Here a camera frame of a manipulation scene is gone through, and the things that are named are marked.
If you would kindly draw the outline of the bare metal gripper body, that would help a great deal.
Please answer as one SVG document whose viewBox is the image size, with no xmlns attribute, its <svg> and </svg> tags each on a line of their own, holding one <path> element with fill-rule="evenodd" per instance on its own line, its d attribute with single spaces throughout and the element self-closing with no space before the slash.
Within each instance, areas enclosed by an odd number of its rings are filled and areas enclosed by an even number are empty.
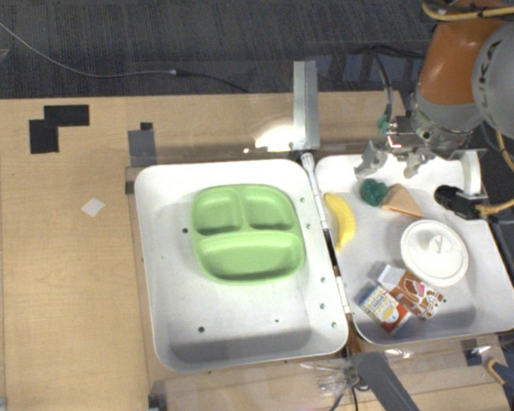
<svg viewBox="0 0 514 411">
<path fill-rule="evenodd" d="M 447 132 L 416 115 L 395 116 L 386 132 L 388 152 L 395 156 L 421 153 L 427 156 L 446 156 L 455 151 L 454 141 Z"/>
</svg>

